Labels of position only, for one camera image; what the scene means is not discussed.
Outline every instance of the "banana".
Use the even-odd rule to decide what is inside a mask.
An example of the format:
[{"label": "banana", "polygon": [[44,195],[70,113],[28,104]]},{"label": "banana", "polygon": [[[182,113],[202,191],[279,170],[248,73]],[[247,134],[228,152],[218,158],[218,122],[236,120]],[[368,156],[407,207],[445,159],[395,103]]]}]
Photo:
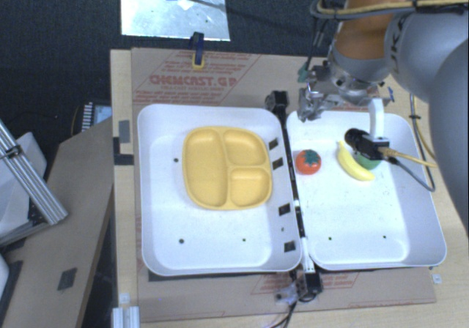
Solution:
[{"label": "banana", "polygon": [[359,179],[360,181],[371,181],[374,179],[374,174],[372,172],[356,162],[352,154],[350,154],[345,148],[343,141],[339,141],[337,160],[341,167],[354,179]]}]

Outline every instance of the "tomato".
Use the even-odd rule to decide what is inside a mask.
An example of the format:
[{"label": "tomato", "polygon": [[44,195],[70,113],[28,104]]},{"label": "tomato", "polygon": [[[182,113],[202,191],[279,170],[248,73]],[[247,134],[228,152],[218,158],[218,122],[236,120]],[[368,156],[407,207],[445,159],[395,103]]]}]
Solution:
[{"label": "tomato", "polygon": [[312,149],[304,149],[297,155],[295,167],[301,174],[315,174],[321,168],[321,157]]}]

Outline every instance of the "yellow plate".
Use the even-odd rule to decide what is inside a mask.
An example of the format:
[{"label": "yellow plate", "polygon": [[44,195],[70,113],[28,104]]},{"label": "yellow plate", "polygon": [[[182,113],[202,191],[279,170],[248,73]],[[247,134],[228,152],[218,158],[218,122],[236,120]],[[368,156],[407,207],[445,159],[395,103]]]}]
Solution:
[{"label": "yellow plate", "polygon": [[259,206],[272,193],[263,140],[236,127],[199,127],[184,140],[182,170],[191,199],[208,209]]}]

